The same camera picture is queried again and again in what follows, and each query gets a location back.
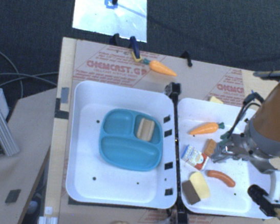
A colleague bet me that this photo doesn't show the brown flat block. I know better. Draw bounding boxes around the brown flat block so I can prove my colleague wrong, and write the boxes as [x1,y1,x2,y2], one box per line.
[178,179,204,207]

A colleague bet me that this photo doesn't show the yellow toy cheese slice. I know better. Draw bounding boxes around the yellow toy cheese slice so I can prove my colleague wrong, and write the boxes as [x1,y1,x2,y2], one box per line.
[186,170,214,201]

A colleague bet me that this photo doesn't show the thin black rod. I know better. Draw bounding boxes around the thin black rod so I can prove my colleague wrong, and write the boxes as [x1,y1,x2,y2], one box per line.
[155,92,198,214]

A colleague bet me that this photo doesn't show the pale yellow toy piece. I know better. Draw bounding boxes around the pale yellow toy piece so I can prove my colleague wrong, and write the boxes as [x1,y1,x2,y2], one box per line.
[208,95,225,106]

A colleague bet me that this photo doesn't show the tan toy bread bun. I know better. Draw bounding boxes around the tan toy bread bun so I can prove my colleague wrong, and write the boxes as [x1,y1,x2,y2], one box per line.
[135,116,157,142]

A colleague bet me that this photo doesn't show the white plastic tray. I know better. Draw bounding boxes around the white plastic tray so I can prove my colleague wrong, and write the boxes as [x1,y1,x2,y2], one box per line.
[162,96,280,224]
[59,78,192,216]

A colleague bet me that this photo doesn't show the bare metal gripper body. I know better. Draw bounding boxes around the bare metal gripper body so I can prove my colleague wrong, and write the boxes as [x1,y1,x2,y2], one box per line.
[216,132,265,168]

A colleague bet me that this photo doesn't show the black cylinder on white bracket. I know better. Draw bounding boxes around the black cylinder on white bracket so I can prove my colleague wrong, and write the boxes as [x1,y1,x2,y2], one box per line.
[244,166,280,219]

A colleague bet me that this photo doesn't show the white and red carton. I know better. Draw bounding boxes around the white and red carton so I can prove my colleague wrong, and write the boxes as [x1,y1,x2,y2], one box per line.
[179,144,211,172]

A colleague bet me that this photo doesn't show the orange toy biscuit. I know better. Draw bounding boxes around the orange toy biscuit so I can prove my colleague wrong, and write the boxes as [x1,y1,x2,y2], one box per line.
[203,138,218,158]

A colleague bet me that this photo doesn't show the brown cardboard board red print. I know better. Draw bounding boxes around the brown cardboard board red print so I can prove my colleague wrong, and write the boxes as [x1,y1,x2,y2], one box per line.
[50,39,280,224]

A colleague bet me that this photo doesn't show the orange toy carrot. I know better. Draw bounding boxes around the orange toy carrot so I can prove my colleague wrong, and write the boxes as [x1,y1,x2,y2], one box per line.
[188,117,226,140]
[141,58,179,78]

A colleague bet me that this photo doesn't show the orange toy sausage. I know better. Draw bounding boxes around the orange toy sausage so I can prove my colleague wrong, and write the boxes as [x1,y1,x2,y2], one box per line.
[205,169,238,189]

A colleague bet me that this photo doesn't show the blue divided plate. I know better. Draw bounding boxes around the blue divided plate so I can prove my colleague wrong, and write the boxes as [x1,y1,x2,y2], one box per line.
[95,106,168,175]

